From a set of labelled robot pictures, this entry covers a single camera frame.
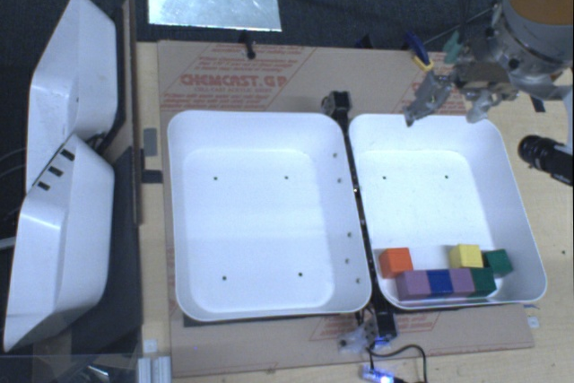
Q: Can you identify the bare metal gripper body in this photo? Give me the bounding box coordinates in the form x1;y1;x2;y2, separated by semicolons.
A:
453;27;564;101

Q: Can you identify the white plastic tray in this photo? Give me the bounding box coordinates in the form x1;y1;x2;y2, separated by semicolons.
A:
348;113;549;311
166;109;374;323

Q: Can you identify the thin black rod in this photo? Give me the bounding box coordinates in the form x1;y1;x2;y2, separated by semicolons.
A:
339;113;383;314

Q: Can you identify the yellow cube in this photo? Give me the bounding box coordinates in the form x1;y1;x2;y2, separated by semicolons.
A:
448;243;485;271

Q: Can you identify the green cube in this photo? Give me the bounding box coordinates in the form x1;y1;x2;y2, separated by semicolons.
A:
470;266;498;298
483;249;514;276

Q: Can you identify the orange cube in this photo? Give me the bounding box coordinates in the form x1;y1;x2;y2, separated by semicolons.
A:
378;247;414;280

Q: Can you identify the purple cube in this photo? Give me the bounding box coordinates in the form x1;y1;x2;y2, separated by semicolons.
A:
395;269;432;302
448;267;477;297

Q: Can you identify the brown cardboard board red print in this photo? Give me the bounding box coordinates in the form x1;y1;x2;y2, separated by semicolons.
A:
156;39;536;379

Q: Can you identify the blue cube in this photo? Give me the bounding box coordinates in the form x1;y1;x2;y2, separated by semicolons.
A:
425;268;455;299

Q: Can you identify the black cylinder on white bracket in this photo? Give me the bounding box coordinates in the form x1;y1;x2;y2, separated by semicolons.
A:
509;72;574;187

